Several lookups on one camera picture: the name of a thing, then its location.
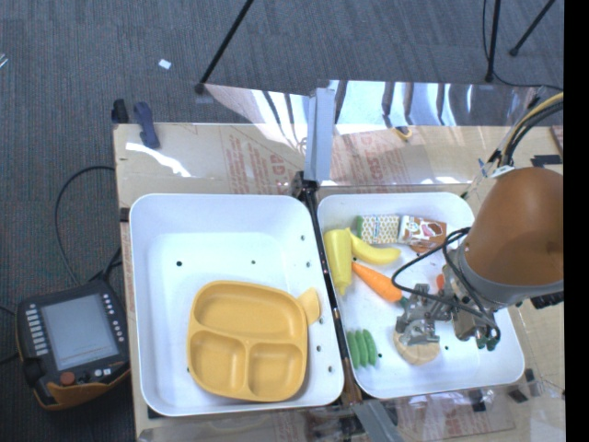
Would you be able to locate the yellow squeeze bottle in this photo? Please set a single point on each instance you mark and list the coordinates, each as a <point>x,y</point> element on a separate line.
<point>339,256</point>

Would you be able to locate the yellow and green carton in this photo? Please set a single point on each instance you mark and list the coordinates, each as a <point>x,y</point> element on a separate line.
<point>379,229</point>

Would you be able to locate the white plastic tray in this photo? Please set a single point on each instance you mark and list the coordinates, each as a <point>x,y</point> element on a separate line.
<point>460,366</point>
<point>221,242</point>

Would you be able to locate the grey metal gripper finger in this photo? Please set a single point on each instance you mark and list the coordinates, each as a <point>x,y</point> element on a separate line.
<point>421,299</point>
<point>416,332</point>

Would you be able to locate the yellow banana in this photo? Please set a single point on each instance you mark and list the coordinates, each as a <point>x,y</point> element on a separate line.
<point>375,252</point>

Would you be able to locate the orange carrot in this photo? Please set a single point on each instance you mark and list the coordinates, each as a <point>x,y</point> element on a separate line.
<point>375,281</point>

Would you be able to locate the yellow divided plate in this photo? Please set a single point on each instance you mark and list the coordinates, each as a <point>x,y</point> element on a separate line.
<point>248,311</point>

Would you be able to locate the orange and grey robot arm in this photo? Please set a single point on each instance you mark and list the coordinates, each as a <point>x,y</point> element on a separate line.
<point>520,228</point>

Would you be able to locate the green pea pods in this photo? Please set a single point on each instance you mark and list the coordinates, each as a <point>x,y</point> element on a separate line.
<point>362,349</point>

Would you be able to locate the beige round biscuit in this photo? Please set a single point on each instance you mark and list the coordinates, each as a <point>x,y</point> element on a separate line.
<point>421,355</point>

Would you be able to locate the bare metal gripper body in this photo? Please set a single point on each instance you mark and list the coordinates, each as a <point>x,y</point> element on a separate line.
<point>469,322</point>

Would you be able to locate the brown and white carton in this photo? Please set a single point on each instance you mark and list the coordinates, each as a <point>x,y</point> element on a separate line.
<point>423,230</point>

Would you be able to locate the brown cardboard board red print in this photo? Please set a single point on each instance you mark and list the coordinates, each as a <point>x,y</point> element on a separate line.
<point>207,164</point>

